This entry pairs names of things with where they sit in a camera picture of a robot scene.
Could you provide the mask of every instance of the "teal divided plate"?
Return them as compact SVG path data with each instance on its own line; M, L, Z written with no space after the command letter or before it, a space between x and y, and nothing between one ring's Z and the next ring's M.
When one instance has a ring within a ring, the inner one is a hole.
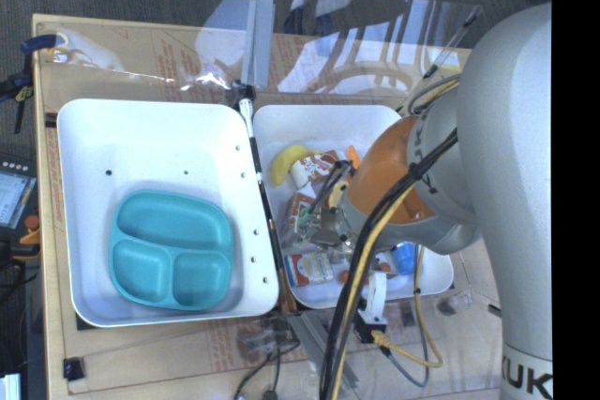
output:
M112 219L109 268L117 290L140 304L205 310L229 289L233 232L214 203L162 190L124 197Z

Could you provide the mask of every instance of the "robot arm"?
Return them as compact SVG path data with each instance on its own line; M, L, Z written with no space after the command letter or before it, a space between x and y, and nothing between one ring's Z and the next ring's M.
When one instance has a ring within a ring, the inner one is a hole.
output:
M552 398L551 5L491 29L458 87L372 145L343 196L347 231L456 127L458 143L396 210L377 246L449 254L485 239L502 306L502 399Z

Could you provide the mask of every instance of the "blue object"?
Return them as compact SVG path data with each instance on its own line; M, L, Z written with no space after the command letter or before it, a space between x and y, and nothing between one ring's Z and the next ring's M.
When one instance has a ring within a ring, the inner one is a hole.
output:
M112 220L109 267L117 290L140 304L205 310L229 289L233 231L214 203L162 190L137 190Z
M396 261L396 268L401 275L414 273L414 243L402 242L392 248L392 257Z

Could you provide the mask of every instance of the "banana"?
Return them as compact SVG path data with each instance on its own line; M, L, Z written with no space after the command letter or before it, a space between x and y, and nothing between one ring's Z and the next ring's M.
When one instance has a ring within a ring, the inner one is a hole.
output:
M318 153L318 151L310 150L306 145L301 145L300 143L286 147L275 156L271 163L271 180L273 180L275 185L283 184L296 160Z

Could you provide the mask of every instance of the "white plastic tray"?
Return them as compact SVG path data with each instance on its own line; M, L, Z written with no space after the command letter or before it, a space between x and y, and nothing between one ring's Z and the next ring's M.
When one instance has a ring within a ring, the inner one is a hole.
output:
M72 302L98 327L261 315L278 280L242 117L221 105L77 99L58 114ZM212 201L232 222L232 280L204 311L147 306L119 294L109 274L111 222L141 188Z
M393 109L374 105L269 105L259 109L254 116L254 129L264 185L276 223L280 225L282 211L296 192L290 175L282 185L273 184L269 178L269 167L278 152L293 143L322 152L331 149L347 151L352 144L363 157L371 144L399 118ZM336 280L292 288L296 300L310 308L335 306L342 289L337 276L348 268L348 264L333 267ZM443 292L452 285L453 279L450 258L426 250L420 279L422 294ZM397 275L387 281L387 300L412 296L413 278L410 275Z

